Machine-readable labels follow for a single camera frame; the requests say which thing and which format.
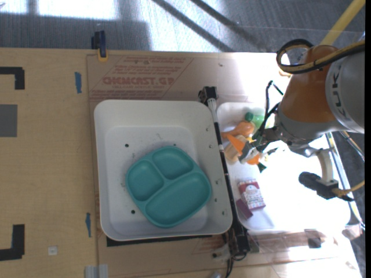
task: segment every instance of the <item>teal plate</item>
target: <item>teal plate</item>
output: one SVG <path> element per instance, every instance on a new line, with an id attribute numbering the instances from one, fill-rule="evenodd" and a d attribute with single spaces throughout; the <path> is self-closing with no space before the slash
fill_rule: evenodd
<path id="1" fill-rule="evenodd" d="M 140 211 L 160 228 L 189 219 L 211 196 L 205 173 L 183 150 L 170 146 L 156 149 L 131 165 L 126 188 Z"/>

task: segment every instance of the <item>gray square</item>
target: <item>gray square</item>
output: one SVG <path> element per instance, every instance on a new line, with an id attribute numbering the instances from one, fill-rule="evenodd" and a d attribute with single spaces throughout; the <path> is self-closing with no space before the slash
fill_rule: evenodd
<path id="1" fill-rule="evenodd" d="M 18 105 L 0 104 L 0 137 L 17 137 Z"/>

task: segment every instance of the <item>white tray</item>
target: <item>white tray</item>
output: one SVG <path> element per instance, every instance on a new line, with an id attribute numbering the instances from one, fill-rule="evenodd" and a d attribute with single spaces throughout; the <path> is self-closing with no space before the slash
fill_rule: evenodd
<path id="1" fill-rule="evenodd" d="M 247 111 L 264 112 L 254 103 L 223 103 L 217 109 L 220 131 L 233 129 Z M 325 136 L 313 141 L 314 148 L 329 148 Z M 304 229 L 343 229 L 350 219 L 348 203 L 338 198 L 325 200 L 316 192 L 299 183 L 299 174 L 304 171 L 322 174 L 316 157 L 305 158 L 293 153 L 283 142 L 274 142 L 266 150 L 278 147 L 277 151 L 263 162 L 267 168 L 260 173 L 256 165 L 227 163 L 234 200 L 240 198 L 237 183 L 243 179 L 257 179 L 266 207 L 254 210 L 246 219 L 238 211 L 240 223 L 251 234 L 267 232 L 301 231 Z M 334 179 L 339 175 L 334 168 Z"/>
<path id="2" fill-rule="evenodd" d="M 232 213 L 209 109 L 195 101 L 106 100 L 94 111 L 100 221 L 117 241 L 221 234 Z M 173 228 L 159 228 L 140 212 L 125 188 L 128 168 L 145 154 L 175 145 L 190 155 L 212 186 L 208 203 Z"/>

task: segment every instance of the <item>shiny gray floor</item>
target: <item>shiny gray floor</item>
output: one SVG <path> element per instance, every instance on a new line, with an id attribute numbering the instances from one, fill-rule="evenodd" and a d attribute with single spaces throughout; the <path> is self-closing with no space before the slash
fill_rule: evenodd
<path id="1" fill-rule="evenodd" d="M 319 44 L 353 0 L 0 0 L 0 46 L 90 49 L 95 31 L 118 50 L 276 52 L 291 39 Z M 365 8 L 334 43 L 365 30 Z M 348 179 L 364 163 L 334 134 Z M 364 151 L 364 135 L 353 134 Z M 365 194 L 355 193 L 365 221 Z M 365 277 L 365 234 L 352 243 Z"/>

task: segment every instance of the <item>yellow bar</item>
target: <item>yellow bar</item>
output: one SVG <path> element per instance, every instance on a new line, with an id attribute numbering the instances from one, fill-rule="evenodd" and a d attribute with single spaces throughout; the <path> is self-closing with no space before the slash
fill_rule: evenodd
<path id="1" fill-rule="evenodd" d="M 333 44 L 337 37 L 339 37 L 340 33 L 344 31 L 344 29 L 349 25 L 351 20 L 362 9 L 365 3 L 366 0 L 353 0 L 320 44 L 321 45 Z"/>

